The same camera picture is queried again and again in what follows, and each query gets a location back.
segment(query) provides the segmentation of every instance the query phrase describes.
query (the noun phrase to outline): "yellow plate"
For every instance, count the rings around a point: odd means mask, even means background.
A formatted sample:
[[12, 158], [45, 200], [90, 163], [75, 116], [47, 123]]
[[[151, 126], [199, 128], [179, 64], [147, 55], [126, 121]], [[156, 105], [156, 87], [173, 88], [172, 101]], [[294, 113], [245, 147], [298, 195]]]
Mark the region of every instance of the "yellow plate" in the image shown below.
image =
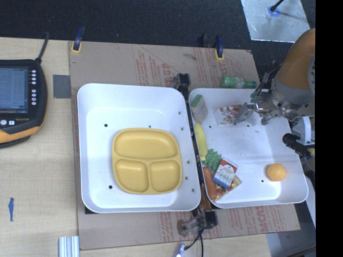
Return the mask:
[[182, 163], [174, 136], [154, 128], [126, 128], [112, 143], [112, 165], [119, 187], [129, 193], [162, 194], [176, 190]]

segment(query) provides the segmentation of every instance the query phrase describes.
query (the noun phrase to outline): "cardboard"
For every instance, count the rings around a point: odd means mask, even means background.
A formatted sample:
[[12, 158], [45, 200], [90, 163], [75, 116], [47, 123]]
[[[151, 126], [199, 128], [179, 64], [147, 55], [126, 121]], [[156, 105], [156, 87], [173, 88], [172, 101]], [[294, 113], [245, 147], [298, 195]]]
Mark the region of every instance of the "cardboard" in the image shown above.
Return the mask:
[[[83, 42], [79, 54], [69, 52], [81, 250], [186, 241], [195, 239], [195, 235], [182, 237], [177, 231], [177, 222], [192, 219], [191, 212], [95, 214], [85, 208], [80, 187], [78, 89], [92, 82], [164, 87], [170, 86], [178, 73], [190, 75], [190, 90], [219, 88], [220, 77], [225, 74], [259, 85], [250, 51], [224, 49], [223, 55], [224, 59], [219, 61], [212, 48], [94, 42]], [[218, 225], [204, 232], [204, 239], [300, 229], [294, 205], [216, 209], [215, 212]]]

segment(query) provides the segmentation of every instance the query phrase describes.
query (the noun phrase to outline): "table surface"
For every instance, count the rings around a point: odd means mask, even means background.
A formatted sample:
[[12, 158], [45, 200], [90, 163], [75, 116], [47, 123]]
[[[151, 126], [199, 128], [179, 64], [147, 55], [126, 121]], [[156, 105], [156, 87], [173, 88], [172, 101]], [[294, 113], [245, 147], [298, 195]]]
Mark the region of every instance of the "table surface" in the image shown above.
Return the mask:
[[[0, 59], [36, 59], [43, 39], [0, 37]], [[58, 238], [78, 235], [71, 100], [53, 98], [53, 75], [70, 75], [68, 41], [49, 40], [42, 57], [47, 119], [31, 138], [0, 149], [0, 256], [58, 256]], [[9, 202], [14, 198], [13, 221]], [[80, 256], [173, 257], [178, 243], [81, 251]], [[265, 235], [204, 240], [204, 256], [270, 256]], [[198, 241], [185, 257], [201, 256]]]

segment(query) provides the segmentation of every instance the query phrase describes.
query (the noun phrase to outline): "orange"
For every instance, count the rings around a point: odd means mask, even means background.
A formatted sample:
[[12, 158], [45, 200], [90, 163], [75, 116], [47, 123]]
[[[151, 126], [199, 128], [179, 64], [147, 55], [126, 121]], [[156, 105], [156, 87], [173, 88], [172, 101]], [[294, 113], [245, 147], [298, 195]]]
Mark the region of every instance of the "orange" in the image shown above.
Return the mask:
[[271, 181], [281, 181], [286, 176], [286, 169], [281, 164], [271, 164], [267, 169], [267, 175]]

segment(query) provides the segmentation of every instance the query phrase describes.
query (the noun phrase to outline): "green cylinder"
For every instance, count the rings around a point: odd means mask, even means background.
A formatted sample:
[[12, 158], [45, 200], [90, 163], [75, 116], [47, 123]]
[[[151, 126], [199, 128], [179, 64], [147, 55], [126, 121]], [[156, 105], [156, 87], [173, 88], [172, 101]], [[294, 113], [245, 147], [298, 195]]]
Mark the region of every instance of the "green cylinder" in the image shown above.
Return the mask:
[[222, 88], [256, 88], [256, 82], [247, 81], [242, 77], [223, 75], [220, 78], [220, 86]]

